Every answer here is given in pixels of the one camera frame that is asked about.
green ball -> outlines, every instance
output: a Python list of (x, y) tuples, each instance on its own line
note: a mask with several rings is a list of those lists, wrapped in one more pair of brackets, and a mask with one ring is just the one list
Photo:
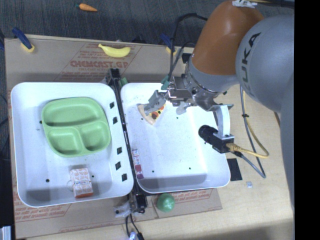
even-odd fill
[(170, 212), (175, 207), (175, 198), (169, 193), (163, 193), (156, 202), (156, 207), (165, 213)]

yellow banana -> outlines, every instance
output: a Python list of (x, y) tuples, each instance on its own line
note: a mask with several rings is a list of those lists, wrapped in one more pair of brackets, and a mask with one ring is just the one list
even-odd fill
[(115, 57), (115, 58), (121, 58), (121, 57), (127, 56), (131, 50), (130, 47), (113, 48), (110, 46), (104, 46), (101, 43), (99, 43), (98, 47), (100, 47), (105, 52), (106, 55), (110, 57)]

table surface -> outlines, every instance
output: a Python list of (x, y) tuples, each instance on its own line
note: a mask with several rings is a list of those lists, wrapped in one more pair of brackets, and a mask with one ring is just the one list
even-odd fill
[[(64, 40), (66, 44), (77, 39), (43, 37), (28, 35), (30, 40), (50, 39)], [(39, 76), (32, 72), (15, 72), (15, 68), (20, 63), (32, 64), (35, 60), (41, 60), (41, 54), (12, 55), (12, 49), (16, 49), (16, 40), (6, 41), (6, 75), (7, 87), (10, 91), (16, 84), (28, 82), (34, 79), (35, 82), (46, 79), (54, 68), (63, 69), (59, 60), (55, 59), (59, 48), (48, 47), (49, 52), (53, 52), (46, 59), (46, 69), (43, 75)], [(168, 72), (170, 56), (164, 52), (159, 56), (159, 49), (164, 49), (160, 45), (139, 44), (139, 56), (130, 61), (126, 70), (121, 74), (129, 82), (157, 82)], [(176, 75), (184, 71), (185, 65), (179, 60), (176, 66)], [(246, 134), (244, 121), (242, 118), (240, 88), (235, 85), (230, 88), (226, 95), (221, 95), (216, 99), (218, 103), (234, 104), (230, 113), (230, 133), (235, 136), (234, 142), (250, 150), (250, 142)], [(260, 240), (290, 240), (293, 230), (293, 212), (290, 203), (289, 189), (284, 171), (284, 164), (281, 152), (280, 128), (273, 111), (265, 108), (249, 97), (246, 101), (246, 113), (250, 116), (250, 123), (255, 134), (262, 142), (270, 155), (267, 159), (260, 159), (266, 178), (262, 178), (247, 162), (237, 157), (237, 162), (242, 175), (242, 180), (231, 181), (227, 186), (218, 189), (218, 194), (222, 203), (221, 210), (207, 211), (175, 217), (161, 218), (157, 220), (140, 221), (136, 226), (143, 233), (146, 240), (160, 239), (260, 239)], [(256, 145), (258, 153), (262, 150)], [(256, 166), (257, 160), (254, 156), (245, 154)], [(226, 157), (235, 158), (231, 153)], [(125, 240), (128, 239), (124, 224), (86, 229), (80, 231), (52, 234), (47, 236), (30, 237), (28, 240), (54, 240), (54, 239), (108, 239)]]

orange carrot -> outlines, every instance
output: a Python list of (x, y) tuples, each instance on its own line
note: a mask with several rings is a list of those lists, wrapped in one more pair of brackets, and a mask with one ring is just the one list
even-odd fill
[(87, 5), (85, 3), (80, 3), (76, 5), (77, 7), (79, 7), (81, 10), (83, 11), (87, 11), (87, 12), (97, 12), (98, 10), (96, 8), (93, 8), (90, 5)]

green plate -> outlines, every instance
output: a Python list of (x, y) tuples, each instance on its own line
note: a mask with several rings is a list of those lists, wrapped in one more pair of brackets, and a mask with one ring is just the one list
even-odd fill
[(111, 141), (101, 105), (89, 97), (62, 98), (42, 109), (42, 125), (52, 150), (63, 157), (99, 152)]

